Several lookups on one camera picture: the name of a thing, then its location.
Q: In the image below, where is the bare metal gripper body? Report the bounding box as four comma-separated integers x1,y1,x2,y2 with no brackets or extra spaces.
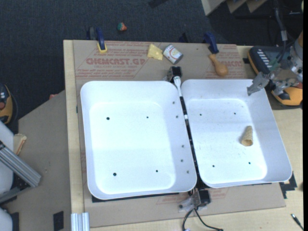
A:
267,55,304,87

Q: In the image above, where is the brown toy chicken drumstick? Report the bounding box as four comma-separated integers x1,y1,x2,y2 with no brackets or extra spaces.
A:
208,53,229,77

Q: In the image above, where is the tan ice cream cone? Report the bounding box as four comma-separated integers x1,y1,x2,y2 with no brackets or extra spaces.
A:
240,125,254,147

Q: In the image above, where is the white plastic tray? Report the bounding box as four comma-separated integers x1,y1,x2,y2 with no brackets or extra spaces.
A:
79,80,198,200
180,78,293,189

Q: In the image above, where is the thin black and white rod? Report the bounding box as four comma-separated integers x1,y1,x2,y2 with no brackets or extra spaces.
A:
173,77,201,190

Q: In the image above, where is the small white can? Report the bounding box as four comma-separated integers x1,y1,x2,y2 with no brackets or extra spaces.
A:
163,44,184,65

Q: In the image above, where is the yellow cheese wedge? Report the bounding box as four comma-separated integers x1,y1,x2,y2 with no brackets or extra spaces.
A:
147,43,165,62

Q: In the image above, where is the brown cardboard board red print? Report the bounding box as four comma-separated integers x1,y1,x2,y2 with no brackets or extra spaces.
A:
72,39,287,228

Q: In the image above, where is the black block with thin wires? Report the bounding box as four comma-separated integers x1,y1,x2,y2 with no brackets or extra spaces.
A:
178,189,212,213
163,65,183,81

